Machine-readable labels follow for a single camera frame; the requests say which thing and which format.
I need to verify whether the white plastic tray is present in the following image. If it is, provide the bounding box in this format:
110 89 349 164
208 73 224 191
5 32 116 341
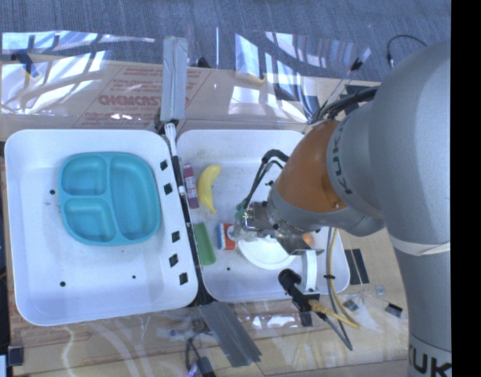
176 129 352 304
3 128 199 327

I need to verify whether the black cylinder on white bracket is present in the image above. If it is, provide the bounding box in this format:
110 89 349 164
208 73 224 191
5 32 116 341
278 248 326 328

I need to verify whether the green cylinder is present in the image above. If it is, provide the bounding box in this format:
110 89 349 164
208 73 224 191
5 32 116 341
192 221 218 267

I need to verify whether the white bowl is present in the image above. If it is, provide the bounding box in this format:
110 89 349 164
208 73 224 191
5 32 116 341
237 236 298 271

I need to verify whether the brown cardboard board red print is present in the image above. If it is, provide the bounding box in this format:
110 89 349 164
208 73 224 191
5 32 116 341
0 59 410 377

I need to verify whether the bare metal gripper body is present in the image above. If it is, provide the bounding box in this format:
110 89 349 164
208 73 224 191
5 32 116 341
243 201 281 240

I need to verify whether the blue divided plate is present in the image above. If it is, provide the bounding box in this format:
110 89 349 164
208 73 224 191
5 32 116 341
58 151 163 247

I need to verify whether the yellow banana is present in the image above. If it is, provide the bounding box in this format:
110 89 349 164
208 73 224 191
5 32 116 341
196 164 223 216

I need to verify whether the dark red packet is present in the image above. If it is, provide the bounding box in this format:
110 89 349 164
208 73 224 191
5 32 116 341
182 163 201 210

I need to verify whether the orange white blue carton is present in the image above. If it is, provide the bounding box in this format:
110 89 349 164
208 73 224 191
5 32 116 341
215 221 238 252

